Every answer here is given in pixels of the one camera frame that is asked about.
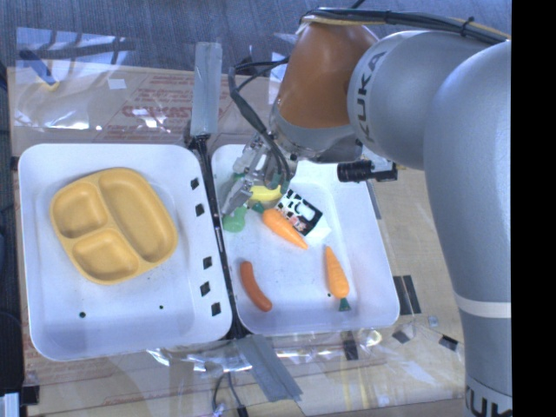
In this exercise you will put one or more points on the yellow toy food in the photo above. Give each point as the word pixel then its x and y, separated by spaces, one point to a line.
pixel 265 193

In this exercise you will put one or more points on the green toy food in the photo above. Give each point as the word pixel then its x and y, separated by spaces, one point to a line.
pixel 234 223

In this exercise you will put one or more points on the orange carrot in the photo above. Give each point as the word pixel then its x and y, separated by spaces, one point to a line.
pixel 284 228
pixel 336 276

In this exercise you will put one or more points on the orange sausage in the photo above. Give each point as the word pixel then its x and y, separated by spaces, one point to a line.
pixel 254 287

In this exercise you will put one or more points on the white plastic tray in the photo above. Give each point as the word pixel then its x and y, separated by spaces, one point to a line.
pixel 295 276
pixel 108 319

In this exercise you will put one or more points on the black and white packet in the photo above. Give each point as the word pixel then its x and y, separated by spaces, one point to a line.
pixel 306 215

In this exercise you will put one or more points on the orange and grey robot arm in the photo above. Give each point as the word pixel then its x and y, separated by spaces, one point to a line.
pixel 434 115

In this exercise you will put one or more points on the yellow divided plate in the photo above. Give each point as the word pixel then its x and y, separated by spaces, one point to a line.
pixel 117 220

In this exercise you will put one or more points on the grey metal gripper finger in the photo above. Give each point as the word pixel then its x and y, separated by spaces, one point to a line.
pixel 236 198

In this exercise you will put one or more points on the black cylinder on white bracket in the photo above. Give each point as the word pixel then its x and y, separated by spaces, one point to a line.
pixel 354 171

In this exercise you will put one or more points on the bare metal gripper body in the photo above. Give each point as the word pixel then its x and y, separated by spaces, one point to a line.
pixel 260 163

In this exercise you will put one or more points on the brown cardboard board red print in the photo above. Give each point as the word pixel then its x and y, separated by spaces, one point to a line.
pixel 143 102

